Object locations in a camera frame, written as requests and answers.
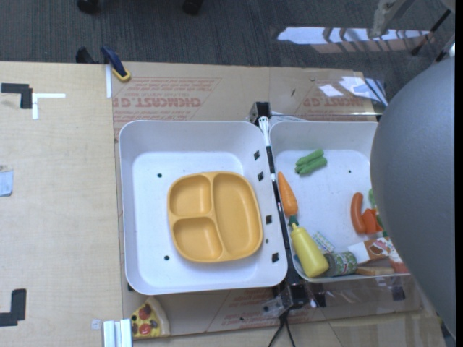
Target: black wheel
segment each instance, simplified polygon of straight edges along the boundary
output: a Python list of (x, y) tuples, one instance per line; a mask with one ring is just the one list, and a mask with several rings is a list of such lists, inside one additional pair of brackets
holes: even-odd
[(77, 6), (85, 13), (94, 13), (98, 6), (98, 0), (77, 0)]
[(190, 15), (196, 15), (203, 4), (203, 0), (185, 0), (183, 3), (183, 11)]

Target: blue clamp handle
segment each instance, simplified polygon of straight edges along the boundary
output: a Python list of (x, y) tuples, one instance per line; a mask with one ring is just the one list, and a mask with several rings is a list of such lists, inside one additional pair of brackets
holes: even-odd
[(117, 54), (106, 45), (101, 47), (101, 53), (103, 53), (104, 57), (107, 58), (111, 63), (113, 67), (113, 73), (116, 75), (116, 77), (119, 78), (122, 82), (128, 81), (130, 78), (130, 72), (124, 68)]

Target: yellow bottle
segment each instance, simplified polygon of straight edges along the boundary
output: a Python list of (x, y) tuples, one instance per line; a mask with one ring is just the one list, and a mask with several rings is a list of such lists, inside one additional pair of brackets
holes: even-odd
[(327, 271), (328, 261), (317, 244), (304, 228), (294, 222), (292, 223), (291, 239), (305, 275), (314, 278)]

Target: pizza slice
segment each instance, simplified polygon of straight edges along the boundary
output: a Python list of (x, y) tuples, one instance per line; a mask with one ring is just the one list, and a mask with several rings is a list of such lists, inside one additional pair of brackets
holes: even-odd
[(130, 316), (134, 340), (166, 337), (171, 334), (167, 315), (161, 304), (150, 296)]

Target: table surface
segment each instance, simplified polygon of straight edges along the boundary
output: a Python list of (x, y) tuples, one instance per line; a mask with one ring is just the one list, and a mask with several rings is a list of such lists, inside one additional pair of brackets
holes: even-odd
[[(241, 69), (239, 77), (249, 70)], [(39, 99), (39, 117), (33, 119), (30, 109), (20, 108), (19, 95), (0, 94), (0, 166), (14, 171), (13, 194), (0, 197), (0, 312), (9, 312), (13, 290), (27, 290), (25, 320), (0, 327), (0, 344), (101, 346), (92, 321), (124, 314), (106, 66), (2, 62), (0, 82), (66, 95)], [(297, 346), (444, 347), (438, 319), (424, 305), (412, 312), (295, 324), (291, 332)], [(135, 345), (267, 346), (275, 331), (182, 335)], [(289, 344), (282, 330), (274, 346)]]

